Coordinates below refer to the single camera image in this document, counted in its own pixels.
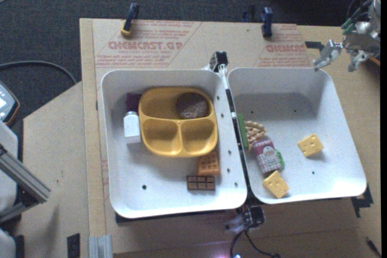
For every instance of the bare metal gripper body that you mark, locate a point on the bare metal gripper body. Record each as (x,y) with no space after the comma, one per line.
(364,39)

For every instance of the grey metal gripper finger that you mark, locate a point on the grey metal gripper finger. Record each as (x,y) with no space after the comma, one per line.
(359,59)
(329,52)

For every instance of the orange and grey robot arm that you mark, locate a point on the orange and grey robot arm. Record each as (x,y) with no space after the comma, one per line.
(377,3)

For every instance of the white plastic tray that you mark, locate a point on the white plastic tray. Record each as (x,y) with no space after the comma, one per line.
(157,181)
(302,93)

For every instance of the yellow cheese piece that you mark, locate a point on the yellow cheese piece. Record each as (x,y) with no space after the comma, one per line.
(310,145)
(275,184)

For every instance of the pizza slice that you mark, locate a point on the pizza slice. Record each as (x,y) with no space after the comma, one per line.
(255,130)

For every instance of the thin black and white rod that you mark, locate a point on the thin black and white rod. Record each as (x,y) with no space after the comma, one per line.
(232,111)

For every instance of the green flat toy food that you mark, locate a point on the green flat toy food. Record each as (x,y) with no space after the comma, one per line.
(242,133)

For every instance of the green packet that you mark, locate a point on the green packet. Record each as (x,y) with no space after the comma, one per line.
(280,161)

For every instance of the brown cardboard board red print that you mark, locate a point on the brown cardboard board red print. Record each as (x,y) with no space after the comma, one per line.
(187,39)

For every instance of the brown round biscuit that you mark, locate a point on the brown round biscuit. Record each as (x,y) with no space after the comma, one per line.
(192,105)

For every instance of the orange waffle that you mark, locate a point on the orange waffle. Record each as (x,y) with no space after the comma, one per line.
(208,164)

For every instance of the brown chocolate bar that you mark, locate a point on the brown chocolate bar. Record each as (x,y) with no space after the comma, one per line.
(201,183)

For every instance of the yellow divided plate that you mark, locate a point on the yellow divided plate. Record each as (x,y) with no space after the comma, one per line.
(161,130)

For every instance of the purple block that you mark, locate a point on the purple block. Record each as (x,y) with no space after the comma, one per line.
(132,101)

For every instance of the white bottle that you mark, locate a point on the white bottle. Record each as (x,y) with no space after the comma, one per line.
(132,127)

